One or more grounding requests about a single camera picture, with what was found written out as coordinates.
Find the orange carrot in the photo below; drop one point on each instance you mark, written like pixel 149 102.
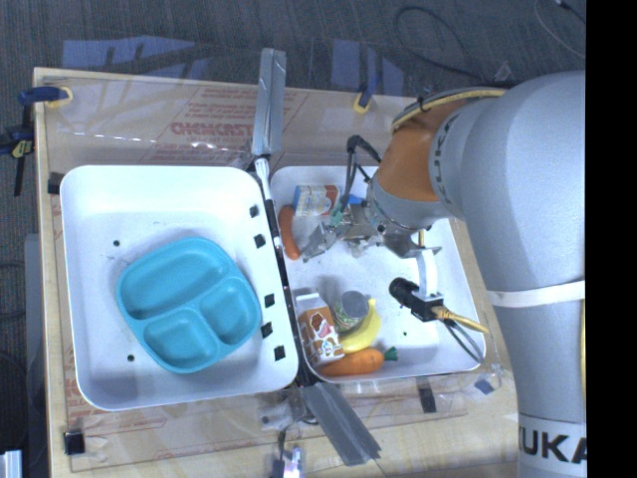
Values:
pixel 354 362

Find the yellow banana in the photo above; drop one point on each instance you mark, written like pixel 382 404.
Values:
pixel 365 334

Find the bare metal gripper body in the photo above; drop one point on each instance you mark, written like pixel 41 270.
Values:
pixel 362 223

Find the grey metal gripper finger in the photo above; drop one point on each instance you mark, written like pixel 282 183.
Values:
pixel 359 249
pixel 318 243

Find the brown and white carton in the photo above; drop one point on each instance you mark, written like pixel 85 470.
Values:
pixel 319 331

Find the black cylinder on white bracket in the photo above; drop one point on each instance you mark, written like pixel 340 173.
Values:
pixel 417 298

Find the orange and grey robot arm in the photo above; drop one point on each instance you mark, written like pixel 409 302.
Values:
pixel 517 207

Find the orange sausage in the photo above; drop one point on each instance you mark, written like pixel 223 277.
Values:
pixel 287 232

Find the blue and white carton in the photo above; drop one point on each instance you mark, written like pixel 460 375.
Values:
pixel 314 200

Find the white plastic tray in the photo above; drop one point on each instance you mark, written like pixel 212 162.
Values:
pixel 368 277
pixel 164 197

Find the brown cardboard board red print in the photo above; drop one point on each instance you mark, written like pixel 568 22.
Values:
pixel 164 117

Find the green can grey lid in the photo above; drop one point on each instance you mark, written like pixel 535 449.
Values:
pixel 349 310

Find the blue divided plate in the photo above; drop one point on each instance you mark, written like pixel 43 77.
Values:
pixel 186 304

